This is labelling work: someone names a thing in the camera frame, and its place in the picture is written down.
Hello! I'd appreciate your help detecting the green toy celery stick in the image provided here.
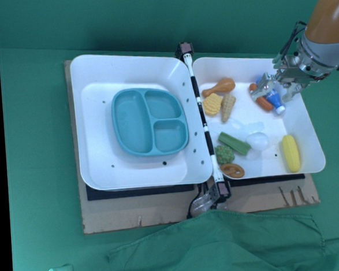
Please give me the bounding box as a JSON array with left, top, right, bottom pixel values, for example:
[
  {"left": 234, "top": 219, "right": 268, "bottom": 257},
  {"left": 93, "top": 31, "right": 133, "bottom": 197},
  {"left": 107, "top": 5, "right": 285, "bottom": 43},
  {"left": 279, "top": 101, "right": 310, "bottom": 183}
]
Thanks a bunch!
[{"left": 217, "top": 129, "right": 252, "bottom": 158}]

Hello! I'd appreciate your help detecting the yellow toy corn piece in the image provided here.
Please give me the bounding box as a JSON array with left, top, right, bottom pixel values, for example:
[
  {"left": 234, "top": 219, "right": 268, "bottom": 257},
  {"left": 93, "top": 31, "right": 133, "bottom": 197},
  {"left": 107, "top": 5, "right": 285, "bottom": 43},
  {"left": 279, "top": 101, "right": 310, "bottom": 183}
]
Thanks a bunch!
[{"left": 202, "top": 94, "right": 225, "bottom": 117}]

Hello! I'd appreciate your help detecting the blue divided plate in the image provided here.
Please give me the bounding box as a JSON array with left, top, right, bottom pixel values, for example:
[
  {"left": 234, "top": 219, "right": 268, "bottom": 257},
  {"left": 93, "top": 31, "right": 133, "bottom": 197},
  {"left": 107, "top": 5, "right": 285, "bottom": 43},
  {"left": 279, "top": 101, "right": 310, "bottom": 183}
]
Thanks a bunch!
[{"left": 110, "top": 84, "right": 191, "bottom": 160}]

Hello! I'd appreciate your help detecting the blue and white bottle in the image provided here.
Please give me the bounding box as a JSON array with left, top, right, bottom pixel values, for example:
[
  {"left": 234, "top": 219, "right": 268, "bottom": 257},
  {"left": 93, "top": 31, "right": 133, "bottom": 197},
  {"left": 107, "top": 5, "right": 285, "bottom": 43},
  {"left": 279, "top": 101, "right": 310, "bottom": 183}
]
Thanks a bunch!
[{"left": 255, "top": 73, "right": 286, "bottom": 117}]

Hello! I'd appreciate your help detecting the brown toy pretzel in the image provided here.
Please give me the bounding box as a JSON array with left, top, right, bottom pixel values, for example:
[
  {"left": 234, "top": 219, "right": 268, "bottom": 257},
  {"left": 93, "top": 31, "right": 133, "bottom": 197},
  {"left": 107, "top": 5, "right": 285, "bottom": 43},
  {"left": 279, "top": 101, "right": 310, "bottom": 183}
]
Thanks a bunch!
[{"left": 219, "top": 162, "right": 246, "bottom": 180}]

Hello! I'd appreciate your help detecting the yellow toy corn cob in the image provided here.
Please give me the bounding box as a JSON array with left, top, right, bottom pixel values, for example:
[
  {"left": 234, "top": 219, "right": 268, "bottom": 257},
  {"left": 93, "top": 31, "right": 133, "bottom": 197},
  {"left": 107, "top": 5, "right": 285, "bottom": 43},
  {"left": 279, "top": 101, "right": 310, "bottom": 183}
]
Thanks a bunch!
[{"left": 281, "top": 133, "right": 301, "bottom": 174}]

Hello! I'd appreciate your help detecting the white egg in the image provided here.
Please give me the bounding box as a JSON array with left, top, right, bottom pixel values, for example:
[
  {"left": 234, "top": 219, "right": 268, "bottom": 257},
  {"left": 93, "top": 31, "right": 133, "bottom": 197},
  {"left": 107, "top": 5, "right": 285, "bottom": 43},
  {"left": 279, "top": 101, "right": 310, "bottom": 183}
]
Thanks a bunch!
[{"left": 245, "top": 131, "right": 270, "bottom": 152}]

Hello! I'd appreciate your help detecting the white plastic tray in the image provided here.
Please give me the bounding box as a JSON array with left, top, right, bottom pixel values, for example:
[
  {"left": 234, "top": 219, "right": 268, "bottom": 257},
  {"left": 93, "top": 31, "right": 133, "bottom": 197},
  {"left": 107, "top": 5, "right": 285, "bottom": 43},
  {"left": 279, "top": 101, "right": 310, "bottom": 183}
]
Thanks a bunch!
[
  {"left": 68, "top": 46, "right": 214, "bottom": 194},
  {"left": 191, "top": 49, "right": 327, "bottom": 183}
]

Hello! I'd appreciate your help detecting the brown toy chicken drumstick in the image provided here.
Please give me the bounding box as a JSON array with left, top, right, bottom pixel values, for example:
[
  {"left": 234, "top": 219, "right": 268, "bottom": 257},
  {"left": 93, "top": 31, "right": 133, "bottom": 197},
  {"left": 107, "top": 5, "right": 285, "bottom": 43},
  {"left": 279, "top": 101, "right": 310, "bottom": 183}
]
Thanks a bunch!
[{"left": 200, "top": 77, "right": 237, "bottom": 98}]

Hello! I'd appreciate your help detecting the brown cardboard board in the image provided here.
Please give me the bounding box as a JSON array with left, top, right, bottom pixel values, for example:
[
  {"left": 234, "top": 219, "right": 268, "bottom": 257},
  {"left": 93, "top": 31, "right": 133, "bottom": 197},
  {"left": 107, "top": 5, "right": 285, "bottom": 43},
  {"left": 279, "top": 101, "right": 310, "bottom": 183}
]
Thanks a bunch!
[{"left": 63, "top": 43, "right": 322, "bottom": 236}]

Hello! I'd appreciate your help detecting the thin black and white rod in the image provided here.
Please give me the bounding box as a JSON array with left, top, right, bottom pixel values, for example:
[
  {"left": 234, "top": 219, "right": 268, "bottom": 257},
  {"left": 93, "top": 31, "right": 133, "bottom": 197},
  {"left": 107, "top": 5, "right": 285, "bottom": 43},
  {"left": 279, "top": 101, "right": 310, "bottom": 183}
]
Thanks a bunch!
[{"left": 182, "top": 51, "right": 225, "bottom": 186}]

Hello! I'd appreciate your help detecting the black block with wires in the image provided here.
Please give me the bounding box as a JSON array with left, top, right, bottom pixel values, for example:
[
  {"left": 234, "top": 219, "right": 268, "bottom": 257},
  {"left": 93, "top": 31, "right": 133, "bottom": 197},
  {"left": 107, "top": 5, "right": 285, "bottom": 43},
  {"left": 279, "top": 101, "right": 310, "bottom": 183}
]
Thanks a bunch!
[
  {"left": 214, "top": 180, "right": 232, "bottom": 201},
  {"left": 174, "top": 40, "right": 195, "bottom": 60}
]

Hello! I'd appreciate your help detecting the tan toy ice cream cone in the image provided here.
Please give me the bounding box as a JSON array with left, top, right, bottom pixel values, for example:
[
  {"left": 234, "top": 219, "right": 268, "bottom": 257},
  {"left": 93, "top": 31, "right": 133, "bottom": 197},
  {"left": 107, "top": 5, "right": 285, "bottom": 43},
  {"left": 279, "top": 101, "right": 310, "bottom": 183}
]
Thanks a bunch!
[{"left": 219, "top": 93, "right": 239, "bottom": 123}]

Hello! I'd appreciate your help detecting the orange toy sausage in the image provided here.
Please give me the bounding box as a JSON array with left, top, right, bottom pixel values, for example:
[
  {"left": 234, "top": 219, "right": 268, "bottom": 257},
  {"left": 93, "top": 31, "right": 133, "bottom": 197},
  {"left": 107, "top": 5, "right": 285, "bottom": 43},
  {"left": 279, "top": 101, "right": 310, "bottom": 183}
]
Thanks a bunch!
[{"left": 248, "top": 81, "right": 274, "bottom": 113}]

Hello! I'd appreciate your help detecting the green toy broccoli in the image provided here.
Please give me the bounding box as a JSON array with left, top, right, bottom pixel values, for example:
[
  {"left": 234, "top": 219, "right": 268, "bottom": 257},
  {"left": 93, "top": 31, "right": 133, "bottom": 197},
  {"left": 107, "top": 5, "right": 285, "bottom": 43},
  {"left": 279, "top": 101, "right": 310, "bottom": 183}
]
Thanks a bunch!
[{"left": 214, "top": 144, "right": 236, "bottom": 165}]

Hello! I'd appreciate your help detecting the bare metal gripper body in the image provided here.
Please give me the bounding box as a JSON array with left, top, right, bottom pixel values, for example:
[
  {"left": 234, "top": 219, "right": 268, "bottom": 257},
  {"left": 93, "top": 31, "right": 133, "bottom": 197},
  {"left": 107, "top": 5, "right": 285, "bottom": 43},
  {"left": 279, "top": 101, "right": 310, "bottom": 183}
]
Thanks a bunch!
[{"left": 272, "top": 50, "right": 339, "bottom": 92}]

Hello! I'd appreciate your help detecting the crumpled green cloth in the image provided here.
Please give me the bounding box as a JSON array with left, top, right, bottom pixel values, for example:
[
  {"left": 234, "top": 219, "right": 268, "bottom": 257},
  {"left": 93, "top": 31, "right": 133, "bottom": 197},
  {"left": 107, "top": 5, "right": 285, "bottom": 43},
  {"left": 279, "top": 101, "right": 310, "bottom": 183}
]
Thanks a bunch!
[{"left": 10, "top": 200, "right": 339, "bottom": 271}]

